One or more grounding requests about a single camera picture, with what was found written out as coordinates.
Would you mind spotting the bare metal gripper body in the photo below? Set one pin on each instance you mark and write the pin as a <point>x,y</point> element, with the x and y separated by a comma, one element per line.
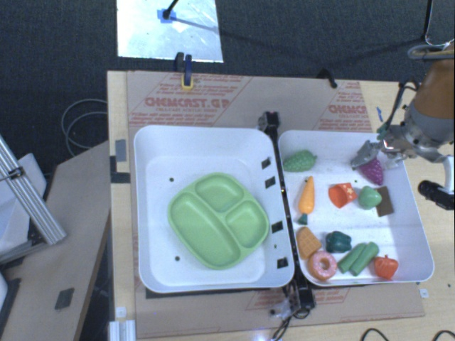
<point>409,143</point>

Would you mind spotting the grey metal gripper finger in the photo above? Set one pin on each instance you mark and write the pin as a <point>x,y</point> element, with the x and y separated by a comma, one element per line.
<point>375,151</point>
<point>359,158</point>

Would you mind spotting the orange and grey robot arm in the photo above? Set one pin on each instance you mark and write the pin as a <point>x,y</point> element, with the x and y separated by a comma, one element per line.
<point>435,91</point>

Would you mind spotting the purple grapes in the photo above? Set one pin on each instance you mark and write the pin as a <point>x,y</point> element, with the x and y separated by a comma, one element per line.
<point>373,172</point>

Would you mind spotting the green apple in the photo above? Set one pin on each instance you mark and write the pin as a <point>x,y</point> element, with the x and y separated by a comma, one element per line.
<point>369,198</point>

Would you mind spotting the brown chocolate bar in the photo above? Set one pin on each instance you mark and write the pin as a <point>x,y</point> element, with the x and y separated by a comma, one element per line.
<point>386,204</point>

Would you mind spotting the green grapes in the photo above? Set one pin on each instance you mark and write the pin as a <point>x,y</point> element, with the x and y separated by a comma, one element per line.
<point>299,161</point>

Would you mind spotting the orange carrot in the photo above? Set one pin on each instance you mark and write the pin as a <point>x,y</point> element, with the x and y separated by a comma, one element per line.
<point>307,199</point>

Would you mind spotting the thin black rod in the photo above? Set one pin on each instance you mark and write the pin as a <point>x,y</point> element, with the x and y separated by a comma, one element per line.
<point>284,197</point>

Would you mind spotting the dark green bell pepper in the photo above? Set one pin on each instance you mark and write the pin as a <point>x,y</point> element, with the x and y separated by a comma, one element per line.
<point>338,242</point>

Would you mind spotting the white plastic tray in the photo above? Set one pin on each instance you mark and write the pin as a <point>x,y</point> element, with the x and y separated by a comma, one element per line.
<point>409,233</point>
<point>160,147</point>

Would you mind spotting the orange waffle cone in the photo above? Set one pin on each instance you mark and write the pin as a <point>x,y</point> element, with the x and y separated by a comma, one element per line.
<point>307,243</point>

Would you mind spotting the green bean pods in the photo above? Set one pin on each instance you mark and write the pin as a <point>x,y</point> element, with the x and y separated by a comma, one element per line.
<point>357,259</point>

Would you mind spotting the orange pumpkin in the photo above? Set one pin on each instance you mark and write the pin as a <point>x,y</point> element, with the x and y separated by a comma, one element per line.
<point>386,268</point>

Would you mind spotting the pink doughnut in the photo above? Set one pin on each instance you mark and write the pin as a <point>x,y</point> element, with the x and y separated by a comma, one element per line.
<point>321,265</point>

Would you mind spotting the brown cardboard board red print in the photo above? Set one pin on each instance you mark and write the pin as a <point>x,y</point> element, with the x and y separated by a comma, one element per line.
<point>227,98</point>

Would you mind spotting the green divided plate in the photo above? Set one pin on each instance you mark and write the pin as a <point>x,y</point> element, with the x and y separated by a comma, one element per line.
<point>213,222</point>

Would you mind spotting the black cylinder on white bracket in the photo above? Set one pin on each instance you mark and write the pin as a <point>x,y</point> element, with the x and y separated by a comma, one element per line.
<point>435,190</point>

